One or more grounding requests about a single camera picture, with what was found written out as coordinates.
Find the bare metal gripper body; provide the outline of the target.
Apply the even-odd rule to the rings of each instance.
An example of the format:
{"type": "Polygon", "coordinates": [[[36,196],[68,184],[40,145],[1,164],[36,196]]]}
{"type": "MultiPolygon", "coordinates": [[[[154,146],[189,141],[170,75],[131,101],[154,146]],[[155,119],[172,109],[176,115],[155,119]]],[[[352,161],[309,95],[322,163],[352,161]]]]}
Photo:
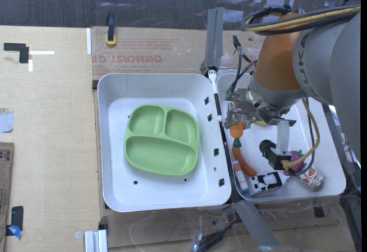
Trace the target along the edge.
{"type": "Polygon", "coordinates": [[[239,122],[242,122],[242,118],[257,118],[257,122],[261,121],[256,107],[251,102],[251,96],[247,88],[239,88],[233,93],[227,107],[228,114],[237,114],[239,122]]]}

